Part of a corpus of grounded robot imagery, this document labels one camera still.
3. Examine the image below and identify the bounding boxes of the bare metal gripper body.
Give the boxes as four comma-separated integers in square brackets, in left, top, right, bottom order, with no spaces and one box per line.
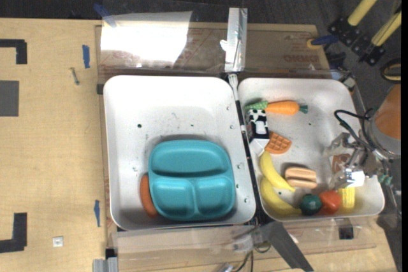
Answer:
[349,136,388,176]

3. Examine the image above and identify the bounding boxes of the green textured toy vegetable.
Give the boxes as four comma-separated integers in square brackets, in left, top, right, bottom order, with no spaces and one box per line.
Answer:
[244,99,269,113]

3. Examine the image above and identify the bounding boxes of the orange waffle biscuit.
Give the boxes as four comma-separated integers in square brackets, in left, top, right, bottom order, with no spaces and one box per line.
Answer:
[264,131,293,155]

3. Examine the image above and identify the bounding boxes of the black and white carton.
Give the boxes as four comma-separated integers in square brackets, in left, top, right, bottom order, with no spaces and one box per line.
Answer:
[244,108,270,141]

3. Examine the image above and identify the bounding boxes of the yellow corn cob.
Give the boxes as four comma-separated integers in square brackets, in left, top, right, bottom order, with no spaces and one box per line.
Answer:
[337,186,356,213]

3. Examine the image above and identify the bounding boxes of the green round toy vegetable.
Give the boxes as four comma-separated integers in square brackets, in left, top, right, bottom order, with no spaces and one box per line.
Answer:
[300,194,323,216]

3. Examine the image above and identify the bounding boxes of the blue divided plate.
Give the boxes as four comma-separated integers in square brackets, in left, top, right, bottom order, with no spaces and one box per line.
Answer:
[148,139,237,222]

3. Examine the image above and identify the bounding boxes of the orange sausage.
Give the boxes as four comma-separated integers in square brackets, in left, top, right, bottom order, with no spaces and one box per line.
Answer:
[139,174,159,218]

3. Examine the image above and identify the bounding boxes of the yellow banana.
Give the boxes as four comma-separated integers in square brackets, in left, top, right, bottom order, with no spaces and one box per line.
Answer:
[260,176,303,217]
[259,150,296,193]

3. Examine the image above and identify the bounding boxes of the tan hot dog bun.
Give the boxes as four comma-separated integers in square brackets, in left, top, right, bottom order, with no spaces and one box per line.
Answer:
[284,167,318,190]

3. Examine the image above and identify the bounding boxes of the red toy tomato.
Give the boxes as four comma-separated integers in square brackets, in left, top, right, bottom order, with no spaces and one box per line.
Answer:
[318,190,342,216]

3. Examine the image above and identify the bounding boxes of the orange carrot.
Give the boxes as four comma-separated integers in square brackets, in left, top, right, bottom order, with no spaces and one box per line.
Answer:
[264,99,309,116]

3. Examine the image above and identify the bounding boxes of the white plastic tray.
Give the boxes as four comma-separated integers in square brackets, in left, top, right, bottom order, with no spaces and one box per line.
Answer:
[102,75,258,231]
[237,77,386,223]

